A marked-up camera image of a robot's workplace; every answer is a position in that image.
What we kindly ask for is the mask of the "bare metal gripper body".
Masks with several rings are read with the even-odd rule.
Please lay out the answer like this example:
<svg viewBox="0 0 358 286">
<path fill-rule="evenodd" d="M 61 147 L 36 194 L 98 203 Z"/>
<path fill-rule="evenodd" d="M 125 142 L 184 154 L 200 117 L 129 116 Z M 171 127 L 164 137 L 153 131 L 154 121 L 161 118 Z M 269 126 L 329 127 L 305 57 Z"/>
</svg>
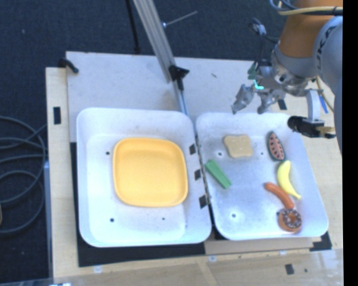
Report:
<svg viewBox="0 0 358 286">
<path fill-rule="evenodd" d="M 286 95 L 303 97 L 314 77 L 293 74 L 283 66 L 254 66 L 253 81 L 257 95 L 262 100 L 284 99 Z"/>
</svg>

